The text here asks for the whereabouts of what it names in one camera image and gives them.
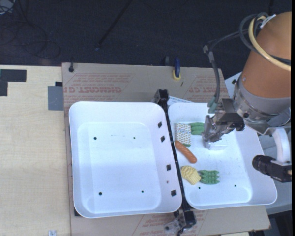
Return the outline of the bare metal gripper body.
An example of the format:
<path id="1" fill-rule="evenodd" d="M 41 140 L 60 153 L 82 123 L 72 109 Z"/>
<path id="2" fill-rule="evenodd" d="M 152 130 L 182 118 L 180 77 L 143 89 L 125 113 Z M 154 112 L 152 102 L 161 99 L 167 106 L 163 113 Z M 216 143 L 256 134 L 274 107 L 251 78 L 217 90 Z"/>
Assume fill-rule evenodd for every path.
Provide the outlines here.
<path id="1" fill-rule="evenodd" d="M 291 109 L 280 113 L 266 113 L 248 104 L 244 99 L 220 99 L 212 117 L 214 131 L 223 135 L 233 130 L 242 131 L 250 127 L 261 135 L 271 135 L 291 119 Z"/>

